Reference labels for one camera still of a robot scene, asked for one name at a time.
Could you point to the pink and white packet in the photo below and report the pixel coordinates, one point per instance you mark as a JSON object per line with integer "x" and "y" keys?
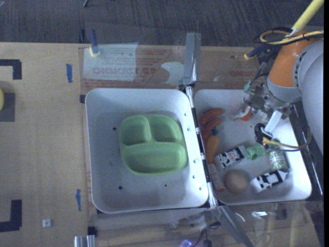
{"x": 216, "y": 177}

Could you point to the yellow round object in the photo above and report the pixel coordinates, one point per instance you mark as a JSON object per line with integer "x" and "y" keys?
{"x": 1, "y": 99}

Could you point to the black cylinder on white bracket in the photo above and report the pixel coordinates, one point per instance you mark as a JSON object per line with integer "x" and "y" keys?
{"x": 270, "y": 123}

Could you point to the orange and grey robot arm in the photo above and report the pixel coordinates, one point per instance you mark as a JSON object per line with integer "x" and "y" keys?
{"x": 308, "y": 68}

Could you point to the orange sausage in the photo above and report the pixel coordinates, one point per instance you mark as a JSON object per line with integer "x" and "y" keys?
{"x": 212, "y": 113}
{"x": 212, "y": 124}

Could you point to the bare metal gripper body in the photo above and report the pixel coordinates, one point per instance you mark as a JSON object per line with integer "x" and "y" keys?
{"x": 258, "y": 99}

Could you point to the green cube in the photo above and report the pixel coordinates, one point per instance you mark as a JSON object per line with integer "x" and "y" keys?
{"x": 255, "y": 151}

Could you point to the brown potato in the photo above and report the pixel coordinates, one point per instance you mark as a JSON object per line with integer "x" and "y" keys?
{"x": 235, "y": 181}

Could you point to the small white square block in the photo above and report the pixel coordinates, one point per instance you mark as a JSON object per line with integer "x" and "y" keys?
{"x": 46, "y": 223}

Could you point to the black and white cow carton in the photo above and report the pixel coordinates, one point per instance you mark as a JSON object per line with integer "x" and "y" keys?
{"x": 230, "y": 158}
{"x": 268, "y": 181}

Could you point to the orange carrot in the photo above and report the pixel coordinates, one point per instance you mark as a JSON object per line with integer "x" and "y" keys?
{"x": 212, "y": 147}

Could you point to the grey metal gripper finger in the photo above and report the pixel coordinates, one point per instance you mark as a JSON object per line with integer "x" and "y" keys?
{"x": 239, "y": 110}
{"x": 260, "y": 113}

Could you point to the orange and white toy piece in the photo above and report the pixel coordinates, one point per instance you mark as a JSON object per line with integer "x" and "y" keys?
{"x": 247, "y": 114}

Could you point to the brown cardboard board red print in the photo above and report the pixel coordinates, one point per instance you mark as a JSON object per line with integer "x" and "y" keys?
{"x": 154, "y": 68}

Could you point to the thin black and white rod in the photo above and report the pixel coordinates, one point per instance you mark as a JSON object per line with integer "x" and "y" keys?
{"x": 198, "y": 132}

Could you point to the white plastic tray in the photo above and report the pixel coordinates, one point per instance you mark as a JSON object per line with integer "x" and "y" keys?
{"x": 239, "y": 138}
{"x": 108, "y": 163}

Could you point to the green divided plate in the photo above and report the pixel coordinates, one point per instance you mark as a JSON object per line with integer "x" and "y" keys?
{"x": 154, "y": 153}

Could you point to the green can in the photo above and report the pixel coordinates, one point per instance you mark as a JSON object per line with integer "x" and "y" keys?
{"x": 278, "y": 160}

